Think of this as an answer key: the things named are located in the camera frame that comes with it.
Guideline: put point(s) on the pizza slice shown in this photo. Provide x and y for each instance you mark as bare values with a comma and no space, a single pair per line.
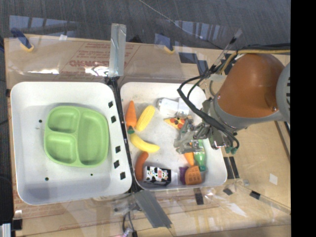
176,122

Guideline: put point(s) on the brown cardboard board red print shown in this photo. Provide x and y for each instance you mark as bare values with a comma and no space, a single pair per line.
259,162

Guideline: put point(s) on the brown waffle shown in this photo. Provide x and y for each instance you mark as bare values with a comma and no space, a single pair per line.
193,175

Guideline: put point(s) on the purple grapes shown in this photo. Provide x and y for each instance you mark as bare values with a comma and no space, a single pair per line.
182,175

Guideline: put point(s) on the yellow corn cob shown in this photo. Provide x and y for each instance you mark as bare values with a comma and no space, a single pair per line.
145,117

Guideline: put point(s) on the green bottle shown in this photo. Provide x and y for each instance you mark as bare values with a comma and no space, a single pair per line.
200,157

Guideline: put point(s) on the orange carrot green top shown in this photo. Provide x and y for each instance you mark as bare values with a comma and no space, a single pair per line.
131,115

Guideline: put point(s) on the white printed carton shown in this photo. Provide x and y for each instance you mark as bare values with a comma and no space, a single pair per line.
158,175

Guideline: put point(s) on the white plastic tray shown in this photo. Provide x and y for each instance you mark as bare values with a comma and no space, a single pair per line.
32,142
165,142

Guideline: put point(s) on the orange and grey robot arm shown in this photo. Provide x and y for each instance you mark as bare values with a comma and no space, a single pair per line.
249,88

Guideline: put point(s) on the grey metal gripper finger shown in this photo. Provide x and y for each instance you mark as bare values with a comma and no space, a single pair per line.
184,146
188,128

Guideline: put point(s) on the yellow banana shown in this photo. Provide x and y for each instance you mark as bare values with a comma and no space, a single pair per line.
143,144

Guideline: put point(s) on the small orange carrot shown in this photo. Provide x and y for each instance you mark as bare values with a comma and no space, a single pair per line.
189,158

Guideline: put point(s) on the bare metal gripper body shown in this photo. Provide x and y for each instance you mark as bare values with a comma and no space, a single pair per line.
209,130

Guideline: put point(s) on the red sausage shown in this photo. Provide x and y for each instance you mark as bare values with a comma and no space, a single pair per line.
140,165

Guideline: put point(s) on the green divided plate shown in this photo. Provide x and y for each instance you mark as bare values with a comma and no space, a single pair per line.
76,136

